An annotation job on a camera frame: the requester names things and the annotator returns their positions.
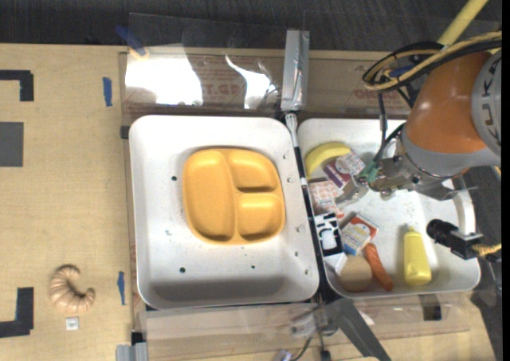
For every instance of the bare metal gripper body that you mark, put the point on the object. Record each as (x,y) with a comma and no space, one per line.
(396,174)

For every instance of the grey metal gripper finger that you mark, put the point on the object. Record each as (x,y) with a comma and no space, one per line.
(390,191)
(354,190)

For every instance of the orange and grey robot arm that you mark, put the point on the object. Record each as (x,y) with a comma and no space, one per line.
(446,112)

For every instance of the white plastic tray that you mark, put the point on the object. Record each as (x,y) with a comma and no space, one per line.
(159,200)
(398,212)

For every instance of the purple and white carton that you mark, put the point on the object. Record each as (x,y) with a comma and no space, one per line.
(344,166)

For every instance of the white packet with orange print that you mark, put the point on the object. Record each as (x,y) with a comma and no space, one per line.
(320,194)

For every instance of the orange and white carton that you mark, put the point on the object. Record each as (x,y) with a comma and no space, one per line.
(358,232)

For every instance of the black and white carton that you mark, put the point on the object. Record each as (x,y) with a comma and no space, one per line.
(326,224)

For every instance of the thin black and white rod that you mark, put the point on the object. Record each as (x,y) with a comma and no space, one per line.
(303,184)

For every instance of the yellow banana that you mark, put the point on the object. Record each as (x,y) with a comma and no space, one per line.
(318,152)

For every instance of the yellow bottle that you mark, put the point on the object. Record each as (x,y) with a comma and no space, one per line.
(416,260)

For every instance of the orange carrot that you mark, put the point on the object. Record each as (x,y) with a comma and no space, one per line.
(378,265)

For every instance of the tan round biscuit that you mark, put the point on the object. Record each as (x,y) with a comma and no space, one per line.
(355,273)

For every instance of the yellow divided plate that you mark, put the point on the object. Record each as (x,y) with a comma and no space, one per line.
(207,192)

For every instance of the tan croissant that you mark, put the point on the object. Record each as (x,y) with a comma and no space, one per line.
(63,291)

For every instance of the small white square tile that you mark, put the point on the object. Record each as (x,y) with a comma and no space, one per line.
(72,323)

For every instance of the black cylinder on white bracket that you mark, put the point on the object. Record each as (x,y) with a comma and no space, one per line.
(452,236)

